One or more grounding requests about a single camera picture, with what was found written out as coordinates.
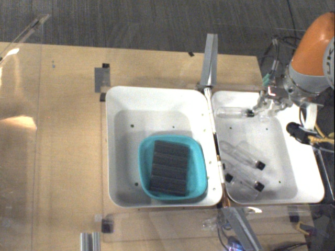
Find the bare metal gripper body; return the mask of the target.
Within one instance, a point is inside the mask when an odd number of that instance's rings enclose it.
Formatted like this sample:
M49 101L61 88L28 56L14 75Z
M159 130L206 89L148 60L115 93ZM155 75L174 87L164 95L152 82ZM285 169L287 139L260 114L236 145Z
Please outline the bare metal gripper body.
M308 92L299 87L289 76L278 78L263 78L265 92L263 97L272 99L283 108L295 104L299 108L307 108L309 105L316 105L323 108L324 103L318 101L319 93Z

